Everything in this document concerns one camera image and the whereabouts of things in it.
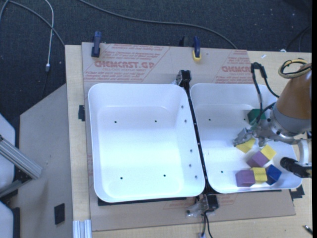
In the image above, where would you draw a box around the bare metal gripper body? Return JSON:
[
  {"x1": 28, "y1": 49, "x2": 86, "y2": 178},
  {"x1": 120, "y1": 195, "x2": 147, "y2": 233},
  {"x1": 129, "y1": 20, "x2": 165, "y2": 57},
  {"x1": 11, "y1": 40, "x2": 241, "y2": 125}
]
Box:
[{"x1": 253, "y1": 119, "x2": 298, "y2": 145}]

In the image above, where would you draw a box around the yellow cube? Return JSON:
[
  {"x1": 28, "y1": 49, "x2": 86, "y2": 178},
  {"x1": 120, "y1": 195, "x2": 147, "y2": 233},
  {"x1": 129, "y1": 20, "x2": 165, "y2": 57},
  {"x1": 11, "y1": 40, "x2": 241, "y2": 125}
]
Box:
[
  {"x1": 260, "y1": 144, "x2": 277, "y2": 160},
  {"x1": 250, "y1": 167, "x2": 268, "y2": 183},
  {"x1": 236, "y1": 137, "x2": 257, "y2": 154}
]

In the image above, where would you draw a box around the purple cube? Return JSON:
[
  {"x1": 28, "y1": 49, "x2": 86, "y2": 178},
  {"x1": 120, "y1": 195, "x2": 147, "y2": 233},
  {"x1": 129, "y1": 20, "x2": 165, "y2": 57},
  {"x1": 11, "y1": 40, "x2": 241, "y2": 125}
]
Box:
[
  {"x1": 246, "y1": 150, "x2": 269, "y2": 169},
  {"x1": 235, "y1": 170, "x2": 256, "y2": 188}
]

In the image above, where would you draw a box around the green cube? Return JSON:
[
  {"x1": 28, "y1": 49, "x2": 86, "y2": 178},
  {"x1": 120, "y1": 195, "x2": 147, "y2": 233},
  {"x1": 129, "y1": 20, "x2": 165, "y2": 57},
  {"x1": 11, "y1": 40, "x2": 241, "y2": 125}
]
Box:
[{"x1": 247, "y1": 108, "x2": 267, "y2": 126}]

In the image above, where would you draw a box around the white plastic tray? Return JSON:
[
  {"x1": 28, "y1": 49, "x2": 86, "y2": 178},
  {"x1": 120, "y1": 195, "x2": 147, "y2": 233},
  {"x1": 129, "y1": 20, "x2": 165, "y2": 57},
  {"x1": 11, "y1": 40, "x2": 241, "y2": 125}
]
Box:
[
  {"x1": 189, "y1": 83, "x2": 304, "y2": 194},
  {"x1": 87, "y1": 83, "x2": 207, "y2": 204}
]

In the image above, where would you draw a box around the blue cube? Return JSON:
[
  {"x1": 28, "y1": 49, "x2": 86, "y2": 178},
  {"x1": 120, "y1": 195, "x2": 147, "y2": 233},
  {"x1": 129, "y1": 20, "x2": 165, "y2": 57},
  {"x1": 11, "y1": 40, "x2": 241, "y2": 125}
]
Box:
[{"x1": 265, "y1": 164, "x2": 283, "y2": 186}]

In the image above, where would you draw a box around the thin black rod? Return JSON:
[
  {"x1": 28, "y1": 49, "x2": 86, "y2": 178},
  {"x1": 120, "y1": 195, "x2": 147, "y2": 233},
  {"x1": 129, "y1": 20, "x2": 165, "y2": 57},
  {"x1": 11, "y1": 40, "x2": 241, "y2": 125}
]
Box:
[{"x1": 183, "y1": 82, "x2": 211, "y2": 196}]

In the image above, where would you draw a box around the brown cardboard board red print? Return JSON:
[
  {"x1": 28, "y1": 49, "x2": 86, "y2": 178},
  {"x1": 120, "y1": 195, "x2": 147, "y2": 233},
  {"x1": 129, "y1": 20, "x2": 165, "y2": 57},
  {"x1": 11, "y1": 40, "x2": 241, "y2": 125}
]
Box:
[{"x1": 81, "y1": 42, "x2": 297, "y2": 232}]

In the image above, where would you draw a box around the black cylinder on white bracket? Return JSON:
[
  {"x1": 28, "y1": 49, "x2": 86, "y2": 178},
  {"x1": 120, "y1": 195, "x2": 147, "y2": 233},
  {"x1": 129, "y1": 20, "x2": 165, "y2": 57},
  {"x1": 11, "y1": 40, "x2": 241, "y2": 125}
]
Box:
[{"x1": 279, "y1": 137, "x2": 312, "y2": 179}]

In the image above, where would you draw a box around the black block with thin wires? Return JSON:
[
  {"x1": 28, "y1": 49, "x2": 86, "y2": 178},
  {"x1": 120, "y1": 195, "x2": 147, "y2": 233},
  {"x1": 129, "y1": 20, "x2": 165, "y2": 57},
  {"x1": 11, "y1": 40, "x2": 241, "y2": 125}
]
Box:
[
  {"x1": 176, "y1": 69, "x2": 192, "y2": 88},
  {"x1": 186, "y1": 194, "x2": 220, "y2": 218}
]

